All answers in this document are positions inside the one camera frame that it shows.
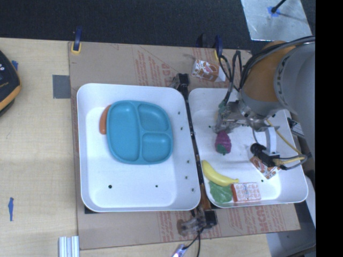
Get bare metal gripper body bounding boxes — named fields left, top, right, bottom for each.
left=219, top=100, right=280, bottom=131

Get purple grapes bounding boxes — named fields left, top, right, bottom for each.
left=214, top=131, right=232, bottom=156

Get thin black and white rod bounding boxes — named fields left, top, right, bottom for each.
left=180, top=84, right=211, bottom=211

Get white plastic tray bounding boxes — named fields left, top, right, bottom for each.
left=188, top=87, right=309, bottom=209
left=76, top=83, right=202, bottom=213

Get yellow banana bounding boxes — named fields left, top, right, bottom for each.
left=201, top=160, right=240, bottom=187

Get orange and white carton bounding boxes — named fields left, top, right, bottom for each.
left=250, top=155, right=281, bottom=180
left=191, top=59, right=227, bottom=83

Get orange and white packet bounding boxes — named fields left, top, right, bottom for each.
left=230, top=182, right=262, bottom=203

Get green lettuce leaf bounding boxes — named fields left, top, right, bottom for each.
left=208, top=180, right=233, bottom=204

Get blue divided plate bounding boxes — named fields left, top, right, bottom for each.
left=106, top=100, right=174, bottom=165

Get orange sausage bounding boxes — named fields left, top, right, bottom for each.
left=99, top=104, right=112, bottom=135

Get brown cardboard board red print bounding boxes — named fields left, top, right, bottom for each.
left=68, top=41, right=301, bottom=251

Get black cylinder on white bracket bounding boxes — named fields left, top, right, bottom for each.
left=250, top=126, right=281, bottom=168

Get black block with thin wires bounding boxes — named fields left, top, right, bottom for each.
left=176, top=209, right=218, bottom=236
left=170, top=73, right=191, bottom=91

